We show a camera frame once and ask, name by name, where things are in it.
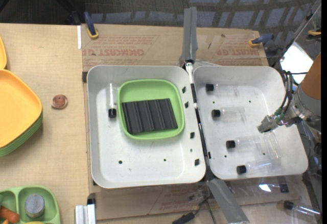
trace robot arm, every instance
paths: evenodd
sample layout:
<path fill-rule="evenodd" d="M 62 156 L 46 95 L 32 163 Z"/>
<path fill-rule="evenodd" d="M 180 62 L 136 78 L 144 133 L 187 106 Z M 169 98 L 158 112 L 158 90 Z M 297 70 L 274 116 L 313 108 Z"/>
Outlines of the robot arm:
<path fill-rule="evenodd" d="M 314 60 L 302 83 L 292 93 L 292 75 L 287 74 L 287 90 L 282 105 L 272 115 L 266 115 L 259 132 L 269 132 L 278 126 L 287 127 L 304 120 L 321 133 L 321 53 Z"/>

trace black vial cap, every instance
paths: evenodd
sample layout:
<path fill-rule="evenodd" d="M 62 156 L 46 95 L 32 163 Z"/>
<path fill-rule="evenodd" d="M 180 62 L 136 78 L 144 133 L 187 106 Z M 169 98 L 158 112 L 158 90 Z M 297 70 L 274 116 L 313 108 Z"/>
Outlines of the black vial cap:
<path fill-rule="evenodd" d="M 220 117 L 220 110 L 212 110 L 211 116 L 214 118 Z"/>
<path fill-rule="evenodd" d="M 245 165 L 237 166 L 236 167 L 236 171 L 237 171 L 238 174 L 246 173 L 246 167 L 245 167 Z"/>
<path fill-rule="evenodd" d="M 109 109 L 108 115 L 109 115 L 109 118 L 116 118 L 117 117 L 116 109 Z"/>
<path fill-rule="evenodd" d="M 213 84 L 206 84 L 205 85 L 205 90 L 206 91 L 213 91 L 214 90 L 214 85 Z"/>
<path fill-rule="evenodd" d="M 226 148 L 235 148 L 236 143 L 233 140 L 226 141 Z"/>
<path fill-rule="evenodd" d="M 292 210 L 294 207 L 294 203 L 291 201 L 284 201 L 284 208 L 288 210 Z"/>

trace stack of yellow plates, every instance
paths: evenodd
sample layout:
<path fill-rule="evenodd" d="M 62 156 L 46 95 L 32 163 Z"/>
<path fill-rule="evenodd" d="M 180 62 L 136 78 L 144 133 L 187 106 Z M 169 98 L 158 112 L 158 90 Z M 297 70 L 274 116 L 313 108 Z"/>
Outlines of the stack of yellow plates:
<path fill-rule="evenodd" d="M 39 97 L 14 73 L 5 70 L 7 57 L 0 37 L 0 156 L 22 145 L 42 124 Z"/>

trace wooden table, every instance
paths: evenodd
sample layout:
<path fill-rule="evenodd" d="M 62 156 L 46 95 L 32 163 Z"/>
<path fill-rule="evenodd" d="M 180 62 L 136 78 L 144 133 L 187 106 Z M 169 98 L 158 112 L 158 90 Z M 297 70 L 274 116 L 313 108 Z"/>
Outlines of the wooden table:
<path fill-rule="evenodd" d="M 89 196 L 85 83 L 77 30 L 76 26 L 0 23 L 7 69 L 29 85 L 43 105 L 41 128 L 14 152 L 0 157 L 0 190 L 36 184 L 49 188 L 56 196 L 63 224 L 74 223 L 74 207 L 86 205 Z M 63 110 L 51 107 L 57 94 L 68 98 L 68 106 Z M 302 200 L 308 202 L 300 176 L 293 180 Z M 277 210 L 275 203 L 242 206 L 242 209 L 251 223 L 294 221 Z M 139 216 L 98 223 L 171 223 L 181 215 Z M 219 209 L 214 210 L 214 215 L 219 223 L 227 223 Z M 201 210 L 192 223 L 211 221 L 209 212 Z"/>

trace green divided tray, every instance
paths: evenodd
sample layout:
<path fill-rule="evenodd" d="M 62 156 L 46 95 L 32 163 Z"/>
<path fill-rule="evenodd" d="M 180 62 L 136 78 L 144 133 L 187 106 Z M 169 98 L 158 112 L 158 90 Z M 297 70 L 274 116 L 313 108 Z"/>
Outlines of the green divided tray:
<path fill-rule="evenodd" d="M 169 99 L 173 108 L 177 128 L 154 132 L 131 134 L 128 132 L 123 114 L 122 103 L 148 101 L 154 99 Z M 161 79 L 143 79 L 127 81 L 118 90 L 119 117 L 125 134 L 133 139 L 153 140 L 177 136 L 184 128 L 184 113 L 178 89 L 174 84 Z"/>
<path fill-rule="evenodd" d="M 46 187 L 40 185 L 20 186 L 0 190 L 3 196 L 2 206 L 18 213 L 19 222 L 17 224 L 26 224 L 32 221 L 41 221 L 45 224 L 60 224 L 60 214 L 57 200 L 54 194 Z M 39 194 L 44 198 L 45 210 L 38 218 L 30 218 L 25 212 L 25 200 L 32 194 Z"/>

